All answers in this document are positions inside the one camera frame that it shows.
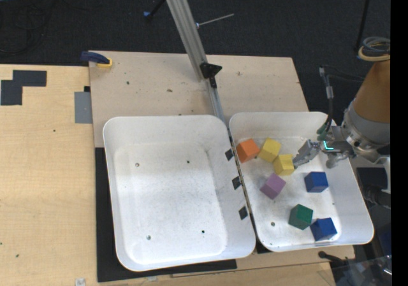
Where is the green cube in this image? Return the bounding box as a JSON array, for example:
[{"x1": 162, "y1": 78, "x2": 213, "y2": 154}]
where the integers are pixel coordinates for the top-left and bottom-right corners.
[{"x1": 288, "y1": 203, "x2": 314, "y2": 231}]

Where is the purple cube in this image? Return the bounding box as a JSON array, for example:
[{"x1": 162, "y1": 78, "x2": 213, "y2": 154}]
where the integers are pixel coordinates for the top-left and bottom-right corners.
[{"x1": 259, "y1": 173, "x2": 287, "y2": 201}]

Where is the black cylinder on white bracket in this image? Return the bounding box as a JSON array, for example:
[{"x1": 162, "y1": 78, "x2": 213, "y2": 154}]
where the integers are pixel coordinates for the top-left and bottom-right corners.
[{"x1": 356, "y1": 154, "x2": 391, "y2": 210}]

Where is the pale wood board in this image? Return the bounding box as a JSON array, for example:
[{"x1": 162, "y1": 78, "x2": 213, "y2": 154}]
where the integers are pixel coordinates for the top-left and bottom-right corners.
[{"x1": 88, "y1": 50, "x2": 356, "y2": 276}]

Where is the yellow cube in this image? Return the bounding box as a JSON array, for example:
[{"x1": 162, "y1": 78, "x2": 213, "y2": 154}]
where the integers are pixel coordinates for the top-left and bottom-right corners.
[
  {"x1": 258, "y1": 137, "x2": 282, "y2": 163},
  {"x1": 272, "y1": 154, "x2": 295, "y2": 176}
]

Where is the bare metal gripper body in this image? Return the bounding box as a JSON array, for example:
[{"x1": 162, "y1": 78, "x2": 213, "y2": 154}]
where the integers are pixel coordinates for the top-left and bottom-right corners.
[{"x1": 317, "y1": 125, "x2": 391, "y2": 164}]

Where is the white plastic tray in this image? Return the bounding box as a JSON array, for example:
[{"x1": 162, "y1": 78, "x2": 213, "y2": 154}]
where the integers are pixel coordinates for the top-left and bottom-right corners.
[
  {"x1": 228, "y1": 111, "x2": 375, "y2": 253},
  {"x1": 102, "y1": 114, "x2": 257, "y2": 273}
]

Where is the orange cube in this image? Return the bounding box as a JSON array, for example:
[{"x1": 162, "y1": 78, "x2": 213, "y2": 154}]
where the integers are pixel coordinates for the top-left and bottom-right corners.
[{"x1": 235, "y1": 138, "x2": 261, "y2": 164}]

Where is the blue cube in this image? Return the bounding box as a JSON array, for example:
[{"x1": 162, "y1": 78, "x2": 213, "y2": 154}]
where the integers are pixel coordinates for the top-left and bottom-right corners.
[
  {"x1": 303, "y1": 171, "x2": 330, "y2": 194},
  {"x1": 309, "y1": 217, "x2": 339, "y2": 243}
]

